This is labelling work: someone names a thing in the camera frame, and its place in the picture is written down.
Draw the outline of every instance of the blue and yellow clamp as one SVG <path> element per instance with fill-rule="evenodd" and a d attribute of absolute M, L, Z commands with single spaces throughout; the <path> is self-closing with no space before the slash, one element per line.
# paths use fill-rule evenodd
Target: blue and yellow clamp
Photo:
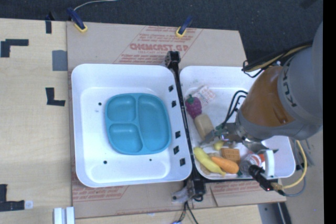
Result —
<path fill-rule="evenodd" d="M 188 18 L 184 21 L 183 25 L 180 26 L 175 34 L 177 37 L 183 37 L 185 32 L 186 32 L 186 29 L 191 25 L 191 23 L 193 22 L 193 17 L 192 16 L 188 16 Z"/>
<path fill-rule="evenodd" d="M 82 19 L 72 8 L 67 8 L 67 14 L 71 17 L 72 21 L 75 23 L 74 26 L 81 33 L 84 33 L 86 30 L 88 30 L 88 27 L 83 23 Z"/>

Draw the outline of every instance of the cardboard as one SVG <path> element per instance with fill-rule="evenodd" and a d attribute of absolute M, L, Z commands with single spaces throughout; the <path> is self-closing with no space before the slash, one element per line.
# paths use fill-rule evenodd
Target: cardboard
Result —
<path fill-rule="evenodd" d="M 181 69 L 195 65 L 241 67 L 246 57 L 239 32 L 188 28 L 185 36 L 178 38 L 175 27 L 86 25 L 88 30 L 81 33 L 67 22 L 72 204 L 76 218 L 182 210 L 181 204 L 172 203 L 171 193 L 181 190 L 183 182 L 89 188 L 77 179 L 71 72 L 83 63 L 162 65 L 168 51 L 180 52 Z M 265 192 L 253 181 L 207 183 L 206 188 L 203 201 L 192 202 L 194 209 L 286 200 L 274 191 Z"/>

